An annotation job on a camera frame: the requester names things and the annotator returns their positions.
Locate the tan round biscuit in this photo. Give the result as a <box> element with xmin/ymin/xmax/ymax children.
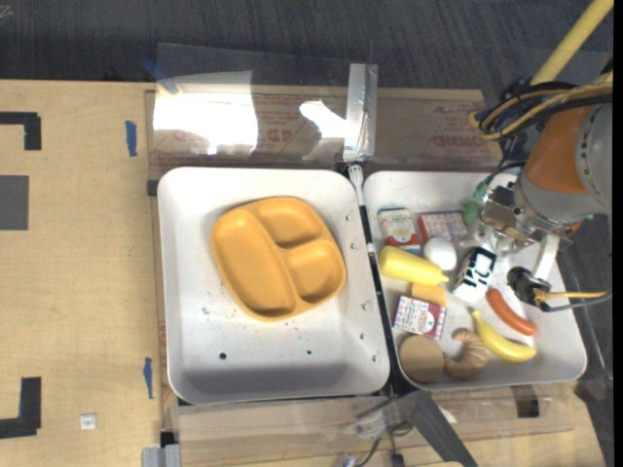
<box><xmin>398</xmin><ymin>334</ymin><xmax>446</xmax><ymax>385</ymax></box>

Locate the red patterned packet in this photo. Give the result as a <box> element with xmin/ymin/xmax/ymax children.
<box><xmin>417</xmin><ymin>211</ymin><xmax>469</xmax><ymax>245</ymax></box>

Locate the yellow squeeze bottle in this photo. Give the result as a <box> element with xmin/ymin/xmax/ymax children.
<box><xmin>378</xmin><ymin>244</ymin><xmax>451</xmax><ymax>288</ymax></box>

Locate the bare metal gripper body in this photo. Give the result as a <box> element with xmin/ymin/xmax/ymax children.
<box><xmin>478</xmin><ymin>184</ymin><xmax>573</xmax><ymax>251</ymax></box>

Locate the orange sausage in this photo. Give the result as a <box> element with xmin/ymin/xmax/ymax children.
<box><xmin>486</xmin><ymin>287</ymin><xmax>538</xmax><ymax>337</ymax></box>

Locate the brown croissant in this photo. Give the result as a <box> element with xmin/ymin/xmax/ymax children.
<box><xmin>442</xmin><ymin>328</ymin><xmax>490</xmax><ymax>381</ymax></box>

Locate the yellow cheese wedge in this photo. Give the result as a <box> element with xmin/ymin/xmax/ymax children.
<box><xmin>410</xmin><ymin>281</ymin><xmax>449</xmax><ymax>308</ymax></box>

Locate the pink and white carton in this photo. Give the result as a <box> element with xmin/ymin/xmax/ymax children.
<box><xmin>390</xmin><ymin>295</ymin><xmax>448</xmax><ymax>341</ymax></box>

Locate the orange divided plate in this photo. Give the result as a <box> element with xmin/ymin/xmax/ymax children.
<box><xmin>209</xmin><ymin>195</ymin><xmax>348</xmax><ymax>323</ymax></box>

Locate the black and white carton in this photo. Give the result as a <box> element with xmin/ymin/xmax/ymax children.
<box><xmin>451</xmin><ymin>246</ymin><xmax>498</xmax><ymax>306</ymax></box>

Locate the white plastic tray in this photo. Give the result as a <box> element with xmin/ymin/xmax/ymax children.
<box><xmin>156</xmin><ymin>165</ymin><xmax>392</xmax><ymax>406</ymax></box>
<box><xmin>361</xmin><ymin>169</ymin><xmax>589</xmax><ymax>392</ymax></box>

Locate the white egg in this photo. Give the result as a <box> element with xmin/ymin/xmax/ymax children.
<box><xmin>422</xmin><ymin>236</ymin><xmax>459</xmax><ymax>272</ymax></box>

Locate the black cylinder on white bracket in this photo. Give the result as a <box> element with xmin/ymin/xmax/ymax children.
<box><xmin>506</xmin><ymin>233</ymin><xmax>562</xmax><ymax>307</ymax></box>

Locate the white and orange carton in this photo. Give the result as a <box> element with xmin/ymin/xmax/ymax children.
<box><xmin>376</xmin><ymin>206</ymin><xmax>422</xmax><ymax>255</ymax></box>

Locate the yellow banana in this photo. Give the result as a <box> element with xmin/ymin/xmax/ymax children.
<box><xmin>470</xmin><ymin>308</ymin><xmax>538</xmax><ymax>364</ymax></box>

